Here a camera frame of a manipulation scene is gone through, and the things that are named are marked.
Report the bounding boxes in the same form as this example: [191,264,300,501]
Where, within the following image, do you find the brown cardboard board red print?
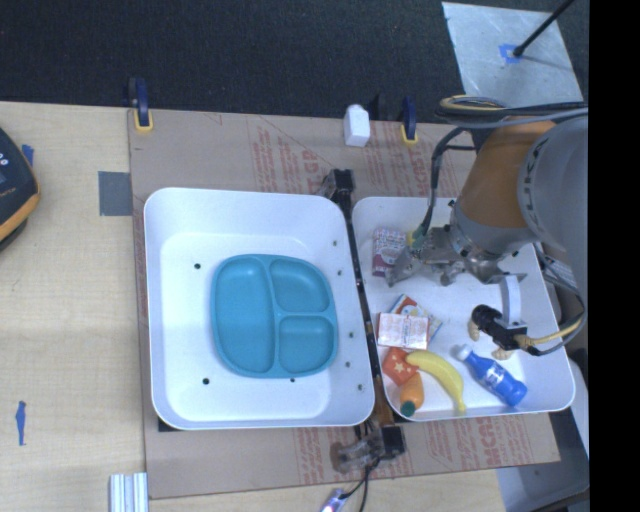
[126,108,562,501]

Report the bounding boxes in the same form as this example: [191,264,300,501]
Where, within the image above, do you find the yellow banana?
[405,349,468,415]

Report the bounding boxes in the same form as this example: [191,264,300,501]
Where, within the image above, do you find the thin black rod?
[341,193,385,427]

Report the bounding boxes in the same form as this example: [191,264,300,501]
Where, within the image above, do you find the pink carton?
[371,226,408,279]

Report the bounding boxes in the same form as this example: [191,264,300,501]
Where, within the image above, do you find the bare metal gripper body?
[409,224,507,285]

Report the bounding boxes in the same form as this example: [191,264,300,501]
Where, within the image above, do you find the orange bottle with green cap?
[398,371,426,419]

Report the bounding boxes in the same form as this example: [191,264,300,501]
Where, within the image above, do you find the black cylinder on white bracket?
[470,273,530,353]

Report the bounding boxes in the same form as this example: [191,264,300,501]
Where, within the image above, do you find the tan croissant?
[466,318,516,362]

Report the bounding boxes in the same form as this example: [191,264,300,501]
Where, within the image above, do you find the orange packet with star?
[381,345,421,388]

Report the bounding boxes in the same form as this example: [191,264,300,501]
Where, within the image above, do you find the small white bottle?
[342,103,372,148]

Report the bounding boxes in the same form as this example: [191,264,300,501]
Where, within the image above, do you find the blue divided plate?
[209,253,341,379]

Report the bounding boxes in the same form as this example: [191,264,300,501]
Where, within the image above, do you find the blue bottle with white cap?
[453,343,529,409]

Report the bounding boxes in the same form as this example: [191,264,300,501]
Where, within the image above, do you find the white and orange carton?
[376,311,432,352]

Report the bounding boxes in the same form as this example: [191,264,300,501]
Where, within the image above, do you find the black block with thin wires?
[330,168,357,202]
[378,424,407,460]

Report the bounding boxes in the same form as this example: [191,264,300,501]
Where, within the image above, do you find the white plastic tray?
[350,195,577,423]
[143,186,377,432]

